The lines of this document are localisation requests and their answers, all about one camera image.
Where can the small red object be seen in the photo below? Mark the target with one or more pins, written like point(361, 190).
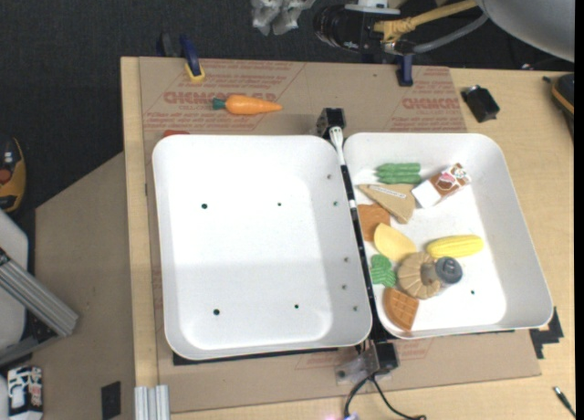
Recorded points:
point(177, 133)

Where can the black and white carton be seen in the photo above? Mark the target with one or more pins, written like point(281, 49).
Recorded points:
point(25, 393)

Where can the green broccoli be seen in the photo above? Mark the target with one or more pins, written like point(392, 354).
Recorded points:
point(381, 272)

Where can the orange waffle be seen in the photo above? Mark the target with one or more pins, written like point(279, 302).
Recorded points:
point(400, 308)

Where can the small black box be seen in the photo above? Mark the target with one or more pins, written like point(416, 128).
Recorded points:
point(480, 102)

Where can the brown cardboard board red print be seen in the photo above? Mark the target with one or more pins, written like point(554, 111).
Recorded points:
point(356, 89)

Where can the brown and white carton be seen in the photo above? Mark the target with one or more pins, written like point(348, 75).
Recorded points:
point(440, 187)

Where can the small grey can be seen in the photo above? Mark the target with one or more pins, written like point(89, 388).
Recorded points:
point(449, 270)

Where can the yellow corn cob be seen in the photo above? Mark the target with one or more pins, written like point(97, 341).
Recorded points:
point(456, 247)

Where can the tan sandwich triangle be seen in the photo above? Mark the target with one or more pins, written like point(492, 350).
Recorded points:
point(394, 201)

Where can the yellow potato chip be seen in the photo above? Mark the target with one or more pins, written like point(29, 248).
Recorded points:
point(392, 242)

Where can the orange carrot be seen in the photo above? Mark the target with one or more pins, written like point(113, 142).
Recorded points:
point(248, 105)

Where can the green beans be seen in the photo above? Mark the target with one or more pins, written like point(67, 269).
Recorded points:
point(399, 173)

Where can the white plastic tray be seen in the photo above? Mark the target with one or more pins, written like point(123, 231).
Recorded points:
point(497, 226)
point(255, 244)

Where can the thin black and white rod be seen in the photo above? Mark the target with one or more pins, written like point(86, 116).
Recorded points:
point(350, 190)

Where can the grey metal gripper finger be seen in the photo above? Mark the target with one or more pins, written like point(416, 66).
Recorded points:
point(294, 3)
point(263, 3)

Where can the black cylinder on white bracket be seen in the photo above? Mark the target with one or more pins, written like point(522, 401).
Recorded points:
point(347, 28)

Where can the orange round biscuit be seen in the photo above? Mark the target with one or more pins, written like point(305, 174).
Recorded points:
point(370, 222)

